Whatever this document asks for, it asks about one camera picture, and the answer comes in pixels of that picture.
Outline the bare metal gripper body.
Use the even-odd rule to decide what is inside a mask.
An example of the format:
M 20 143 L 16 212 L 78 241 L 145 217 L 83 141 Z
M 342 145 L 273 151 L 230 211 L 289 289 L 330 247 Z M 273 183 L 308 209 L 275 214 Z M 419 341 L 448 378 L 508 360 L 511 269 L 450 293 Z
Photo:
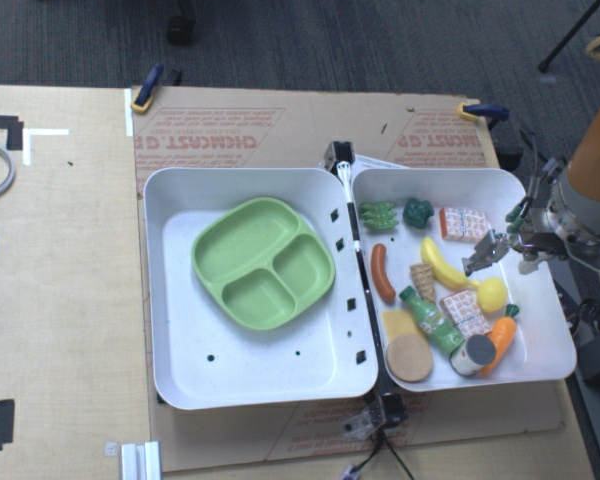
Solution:
M 570 258 L 600 273 L 600 235 L 579 223 L 525 222 L 521 230 L 511 236 L 511 245 L 526 261 L 539 259 L 541 254 Z

